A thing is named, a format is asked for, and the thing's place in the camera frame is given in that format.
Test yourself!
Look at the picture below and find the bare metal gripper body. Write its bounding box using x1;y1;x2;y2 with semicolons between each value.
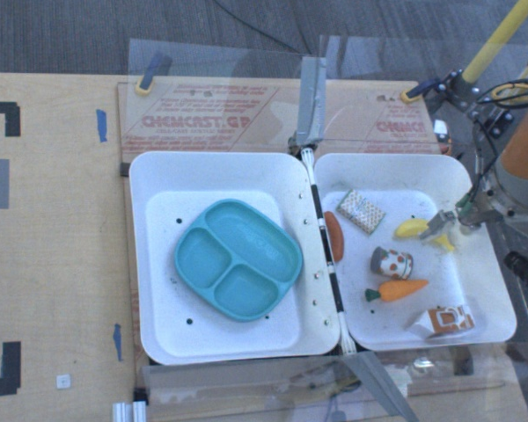
455;190;505;232

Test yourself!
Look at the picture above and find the yellow banana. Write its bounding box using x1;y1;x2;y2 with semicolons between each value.
393;217;457;253

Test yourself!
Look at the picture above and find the white plastic tray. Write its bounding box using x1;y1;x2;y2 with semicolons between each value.
128;150;341;366
312;152;518;353

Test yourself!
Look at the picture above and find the white can with orange dots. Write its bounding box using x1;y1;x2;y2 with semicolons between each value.
370;246;414;281

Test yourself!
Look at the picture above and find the orange carrot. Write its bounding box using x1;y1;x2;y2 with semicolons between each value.
363;279;430;303

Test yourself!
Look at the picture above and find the white patterned packet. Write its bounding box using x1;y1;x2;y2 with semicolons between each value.
335;189;387;236

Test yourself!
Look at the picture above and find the orange and white carton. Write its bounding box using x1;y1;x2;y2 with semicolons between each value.
406;304;476;339

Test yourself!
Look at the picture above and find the orange-brown sausage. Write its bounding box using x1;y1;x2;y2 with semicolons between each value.
324;210;346;264

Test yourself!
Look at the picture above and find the thin black and white rod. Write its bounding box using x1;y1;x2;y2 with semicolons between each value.
299;147;358;356

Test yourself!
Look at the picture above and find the blue divided plate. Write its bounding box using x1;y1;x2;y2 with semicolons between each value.
173;198;304;324

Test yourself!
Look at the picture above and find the brown cardboard board red print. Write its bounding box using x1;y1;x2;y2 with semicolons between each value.
116;79;523;412

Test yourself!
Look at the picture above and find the black cylinder on white bracket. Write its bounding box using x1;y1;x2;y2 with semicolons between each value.
503;250;528;290

